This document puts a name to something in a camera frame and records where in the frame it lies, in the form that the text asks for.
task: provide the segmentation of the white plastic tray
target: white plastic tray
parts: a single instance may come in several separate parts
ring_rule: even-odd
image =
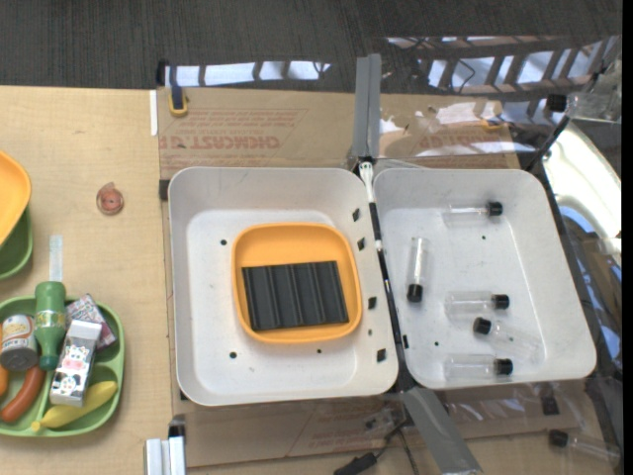
[[[451,290],[489,290],[510,296],[507,324],[537,336],[538,362],[519,360],[507,382],[586,377],[595,347],[542,185],[520,170],[387,169],[374,181],[387,265],[403,335],[407,367],[432,389],[492,385],[447,382],[449,353],[498,354],[468,328],[446,318]],[[442,211],[451,204],[503,203],[496,223],[448,229]],[[428,273],[421,305],[406,298],[412,237],[428,240]]]
[[[192,167],[170,182],[169,216],[176,369],[189,399],[238,405],[379,395],[392,387],[398,361],[366,192],[356,176],[331,168]],[[248,227],[272,222],[324,223],[346,236],[363,297],[354,332],[279,345],[244,331],[231,293],[231,245]]]

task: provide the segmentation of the orange tray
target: orange tray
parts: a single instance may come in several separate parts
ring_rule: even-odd
[[[0,151],[0,247],[18,225],[31,199],[31,179],[13,158]]]
[[[345,336],[358,326],[361,292],[354,255],[345,236],[335,228],[314,223],[281,223],[251,227],[240,233],[232,248],[233,297],[244,330],[260,341],[301,343]],[[349,322],[254,331],[248,315],[243,267],[335,261]]]

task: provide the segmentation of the tin can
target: tin can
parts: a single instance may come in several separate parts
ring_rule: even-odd
[[[25,371],[38,363],[34,327],[29,315],[13,315],[2,323],[0,364],[9,371]]]

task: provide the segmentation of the dark gray carpet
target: dark gray carpet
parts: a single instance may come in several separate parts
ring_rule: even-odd
[[[622,33],[623,0],[0,0],[0,84],[151,88],[158,61],[338,65],[385,36]]]

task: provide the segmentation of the yellow banana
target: yellow banana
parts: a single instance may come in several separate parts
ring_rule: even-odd
[[[83,407],[71,407],[70,405],[55,405],[48,409],[44,416],[31,423],[33,431],[41,428],[61,428],[80,417],[83,417],[112,398],[119,386],[115,381],[99,382],[88,387]]]

